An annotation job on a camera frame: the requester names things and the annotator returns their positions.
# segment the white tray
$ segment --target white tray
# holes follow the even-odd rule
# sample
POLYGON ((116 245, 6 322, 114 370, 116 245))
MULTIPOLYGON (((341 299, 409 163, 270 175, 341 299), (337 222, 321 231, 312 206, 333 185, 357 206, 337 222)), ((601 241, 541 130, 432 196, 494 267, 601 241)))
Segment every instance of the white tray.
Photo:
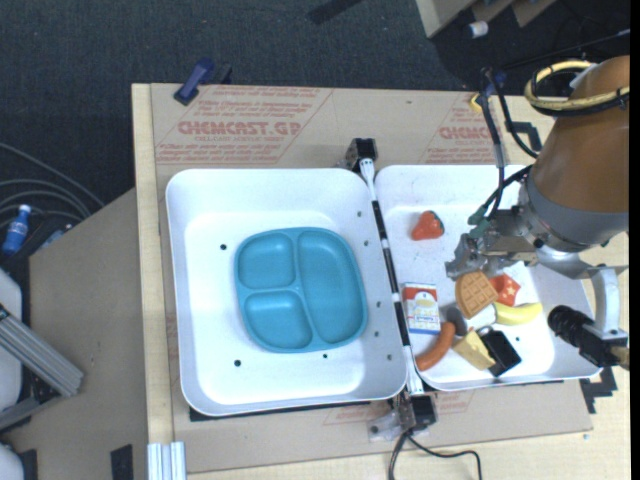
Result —
MULTIPOLYGON (((507 176, 518 168, 511 167, 507 176)), ((447 278, 445 262, 454 257, 460 235, 468 232, 468 217, 495 190, 498 171, 493 166, 390 166, 375 181, 396 278, 406 282, 436 285, 440 308, 455 302, 455 283, 447 278), (419 215, 432 210, 444 223, 444 236, 414 241, 410 237, 419 215)), ((517 202, 519 184, 514 183, 503 196, 501 208, 517 202)), ((577 348, 554 336, 547 324, 549 312, 560 304, 592 316, 581 281, 570 280, 546 267, 508 269, 520 285, 516 304, 542 302, 544 310, 525 325, 494 325, 505 333, 522 358, 520 364, 499 378, 479 371, 453 350, 433 368, 420 373, 430 386, 445 391, 479 388, 496 384, 517 384, 584 378, 600 369, 581 357, 577 348)), ((415 355, 428 349, 435 336, 409 334, 415 355)))
POLYGON ((188 403, 210 416, 387 399, 407 367, 369 192, 343 169, 194 169, 167 187, 180 353, 188 403), (355 341, 276 353, 247 333, 233 258, 247 237, 321 227, 353 250, 368 302, 355 341))

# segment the blue bottle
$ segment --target blue bottle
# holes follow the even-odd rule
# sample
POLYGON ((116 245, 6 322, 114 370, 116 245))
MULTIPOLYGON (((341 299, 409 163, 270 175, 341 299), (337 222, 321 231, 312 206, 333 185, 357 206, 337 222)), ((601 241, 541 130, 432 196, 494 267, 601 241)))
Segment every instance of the blue bottle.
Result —
POLYGON ((7 229, 7 237, 2 244, 2 252, 5 256, 11 256, 20 250, 22 244, 27 238, 29 232, 29 214, 31 206, 28 204, 20 205, 18 208, 18 216, 9 224, 7 229))

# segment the banana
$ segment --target banana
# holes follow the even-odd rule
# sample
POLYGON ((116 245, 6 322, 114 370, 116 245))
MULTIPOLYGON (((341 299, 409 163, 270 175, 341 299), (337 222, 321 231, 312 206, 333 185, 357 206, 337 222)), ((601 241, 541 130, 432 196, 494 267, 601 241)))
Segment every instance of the banana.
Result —
POLYGON ((503 325, 521 325, 531 322, 542 312, 542 304, 533 302, 522 304, 521 306, 506 306, 499 302, 494 302, 496 308, 496 323, 503 325))

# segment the blue plate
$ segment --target blue plate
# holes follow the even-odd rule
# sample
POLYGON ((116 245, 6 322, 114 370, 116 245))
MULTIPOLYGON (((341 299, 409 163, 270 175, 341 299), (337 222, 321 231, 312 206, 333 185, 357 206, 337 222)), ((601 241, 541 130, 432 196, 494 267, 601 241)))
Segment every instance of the blue plate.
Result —
POLYGON ((244 325, 268 350, 340 347, 367 325, 367 301, 353 252, 327 229, 253 235, 236 251, 234 275, 244 325))

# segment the toy sausage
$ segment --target toy sausage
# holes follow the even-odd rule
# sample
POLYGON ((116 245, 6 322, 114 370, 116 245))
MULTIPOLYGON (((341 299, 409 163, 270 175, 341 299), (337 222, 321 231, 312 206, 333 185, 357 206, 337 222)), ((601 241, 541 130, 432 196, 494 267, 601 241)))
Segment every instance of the toy sausage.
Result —
POLYGON ((435 366, 444 357, 447 350, 453 345, 453 337, 456 333, 456 326, 453 322, 442 322, 440 324, 440 335, 436 343, 426 352, 416 356, 416 366, 421 372, 435 366))

